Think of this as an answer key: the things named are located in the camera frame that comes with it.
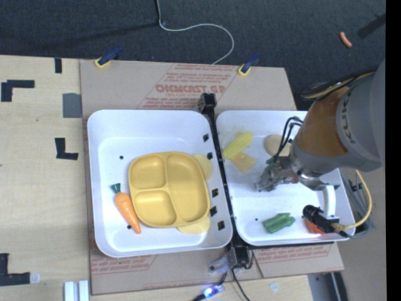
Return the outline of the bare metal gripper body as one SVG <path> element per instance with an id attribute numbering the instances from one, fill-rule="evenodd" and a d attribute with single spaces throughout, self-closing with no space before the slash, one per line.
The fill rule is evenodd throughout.
<path id="1" fill-rule="evenodd" d="M 297 158 L 290 156 L 272 157 L 267 160 L 271 178 L 281 180 L 280 185 L 301 183 L 310 190 L 322 190 L 320 174 L 303 167 Z"/>

